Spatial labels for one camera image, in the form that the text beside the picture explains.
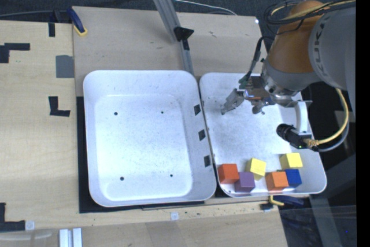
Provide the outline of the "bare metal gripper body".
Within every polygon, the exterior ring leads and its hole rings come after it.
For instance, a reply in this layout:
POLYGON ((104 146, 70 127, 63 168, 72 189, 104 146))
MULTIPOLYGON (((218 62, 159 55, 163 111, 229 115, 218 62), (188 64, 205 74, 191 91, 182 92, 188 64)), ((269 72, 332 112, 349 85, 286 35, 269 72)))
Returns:
POLYGON ((254 75, 247 80, 244 99, 250 101, 254 105, 260 104, 266 106, 278 104, 287 106, 294 100, 297 94, 298 91, 281 89, 275 84, 272 86, 266 85, 260 75, 254 75))

